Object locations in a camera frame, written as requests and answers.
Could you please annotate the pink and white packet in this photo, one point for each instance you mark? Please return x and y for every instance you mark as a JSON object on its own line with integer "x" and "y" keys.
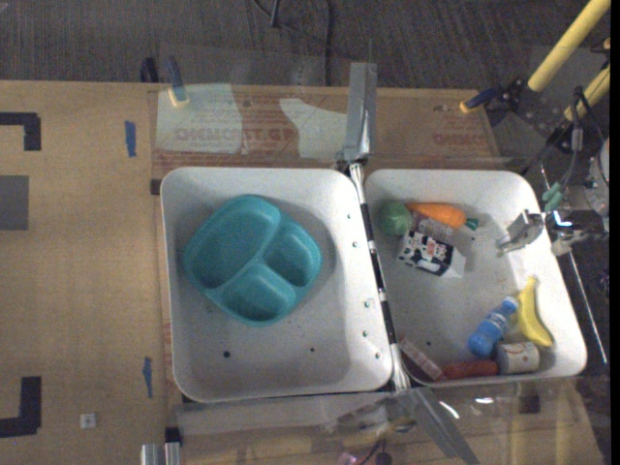
{"x": 432, "y": 228}

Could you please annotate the red sausage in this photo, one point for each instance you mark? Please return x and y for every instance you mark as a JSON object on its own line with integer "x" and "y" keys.
{"x": 471, "y": 369}

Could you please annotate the cow print carton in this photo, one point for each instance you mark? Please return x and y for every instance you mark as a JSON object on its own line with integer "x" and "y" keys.
{"x": 428, "y": 255}

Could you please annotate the blue plastic bottle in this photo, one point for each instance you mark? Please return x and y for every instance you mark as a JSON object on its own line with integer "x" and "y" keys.
{"x": 486, "y": 334}

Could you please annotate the orange carrot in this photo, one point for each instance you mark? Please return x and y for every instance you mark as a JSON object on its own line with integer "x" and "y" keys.
{"x": 438, "y": 213}

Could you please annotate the red and white packet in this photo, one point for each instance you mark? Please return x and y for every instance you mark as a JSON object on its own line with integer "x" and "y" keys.
{"x": 420, "y": 360}

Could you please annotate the brown cardboard board red print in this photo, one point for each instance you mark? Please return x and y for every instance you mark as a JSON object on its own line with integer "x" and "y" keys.
{"x": 412, "y": 129}

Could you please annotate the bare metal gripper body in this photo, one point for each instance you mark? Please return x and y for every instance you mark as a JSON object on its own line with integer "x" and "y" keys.
{"x": 576, "y": 223}

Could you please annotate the white plastic tray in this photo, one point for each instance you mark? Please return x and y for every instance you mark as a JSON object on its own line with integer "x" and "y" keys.
{"x": 271, "y": 361}
{"x": 445, "y": 308}

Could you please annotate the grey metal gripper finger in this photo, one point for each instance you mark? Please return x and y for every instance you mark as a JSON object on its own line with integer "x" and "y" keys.
{"x": 512, "y": 247}
{"x": 528, "y": 225}

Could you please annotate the white can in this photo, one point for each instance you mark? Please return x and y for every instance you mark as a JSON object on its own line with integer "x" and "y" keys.
{"x": 517, "y": 357}

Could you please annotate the teal divided plate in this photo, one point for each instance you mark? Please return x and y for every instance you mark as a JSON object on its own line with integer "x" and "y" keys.
{"x": 232, "y": 250}

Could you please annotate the green round toy vegetable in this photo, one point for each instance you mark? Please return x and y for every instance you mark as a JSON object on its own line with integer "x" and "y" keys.
{"x": 393, "y": 218}

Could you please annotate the yellow banana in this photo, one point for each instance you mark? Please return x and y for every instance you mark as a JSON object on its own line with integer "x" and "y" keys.
{"x": 530, "y": 318}

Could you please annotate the thin black and white rod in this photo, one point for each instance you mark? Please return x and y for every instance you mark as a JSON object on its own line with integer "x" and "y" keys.
{"x": 371, "y": 234}

